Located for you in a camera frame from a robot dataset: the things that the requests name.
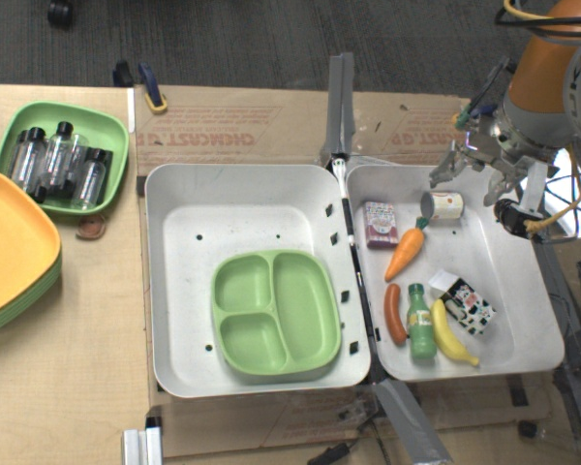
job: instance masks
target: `robotic hand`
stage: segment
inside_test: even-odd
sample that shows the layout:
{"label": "robotic hand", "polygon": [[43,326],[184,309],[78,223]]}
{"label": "robotic hand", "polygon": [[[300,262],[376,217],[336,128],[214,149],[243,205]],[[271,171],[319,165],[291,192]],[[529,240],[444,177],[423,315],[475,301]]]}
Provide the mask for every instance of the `robotic hand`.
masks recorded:
{"label": "robotic hand", "polygon": [[[455,119],[466,132],[464,144],[453,141],[430,173],[431,187],[452,180],[467,165],[496,171],[489,182],[484,205],[494,211],[505,229],[531,238],[557,221],[581,200],[581,181],[572,146],[581,144],[581,0],[560,0],[547,15],[522,10],[527,0],[504,0],[495,17],[498,25],[525,27],[534,36],[518,67],[505,57],[491,71],[480,92]],[[521,20],[504,21],[509,13]],[[501,71],[513,73],[501,103],[479,108],[479,102]],[[546,179],[559,168],[557,153],[566,148],[577,174],[579,198],[550,219],[538,211]],[[500,200],[527,178],[521,201]]]}

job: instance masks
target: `sausage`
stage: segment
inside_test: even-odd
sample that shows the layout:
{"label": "sausage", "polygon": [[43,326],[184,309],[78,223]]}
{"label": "sausage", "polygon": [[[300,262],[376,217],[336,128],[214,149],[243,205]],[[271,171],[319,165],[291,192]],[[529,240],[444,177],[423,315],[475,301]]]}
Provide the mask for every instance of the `sausage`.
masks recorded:
{"label": "sausage", "polygon": [[400,286],[396,283],[391,283],[387,286],[385,290],[385,301],[383,304],[383,311],[385,313],[385,323],[387,324],[387,330],[394,343],[397,345],[405,344],[407,340],[407,332],[400,319],[399,312],[400,303]]}

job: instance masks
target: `white can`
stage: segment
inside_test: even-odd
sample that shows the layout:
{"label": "white can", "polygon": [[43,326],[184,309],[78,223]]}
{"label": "white can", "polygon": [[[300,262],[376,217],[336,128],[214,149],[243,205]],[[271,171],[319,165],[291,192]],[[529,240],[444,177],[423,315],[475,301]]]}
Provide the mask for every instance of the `white can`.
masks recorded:
{"label": "white can", "polygon": [[422,217],[430,220],[460,219],[465,202],[460,193],[454,191],[427,191],[419,204]]}

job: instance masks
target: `yellow plate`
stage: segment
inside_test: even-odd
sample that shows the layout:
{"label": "yellow plate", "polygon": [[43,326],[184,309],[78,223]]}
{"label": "yellow plate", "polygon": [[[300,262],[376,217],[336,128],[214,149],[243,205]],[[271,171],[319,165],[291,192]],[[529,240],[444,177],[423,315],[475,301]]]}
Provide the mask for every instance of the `yellow plate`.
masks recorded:
{"label": "yellow plate", "polygon": [[59,253],[54,224],[0,173],[0,308],[41,279]]}

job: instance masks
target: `toy banana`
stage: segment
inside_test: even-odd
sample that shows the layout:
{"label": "toy banana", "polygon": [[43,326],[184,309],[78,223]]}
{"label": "toy banana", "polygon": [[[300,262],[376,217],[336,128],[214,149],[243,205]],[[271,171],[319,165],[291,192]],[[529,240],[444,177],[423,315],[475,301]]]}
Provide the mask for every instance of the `toy banana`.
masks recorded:
{"label": "toy banana", "polygon": [[443,354],[448,358],[463,360],[473,366],[477,366],[480,363],[480,359],[477,356],[472,356],[450,329],[443,300],[437,299],[430,307],[430,313],[433,321],[435,343],[437,343]]}

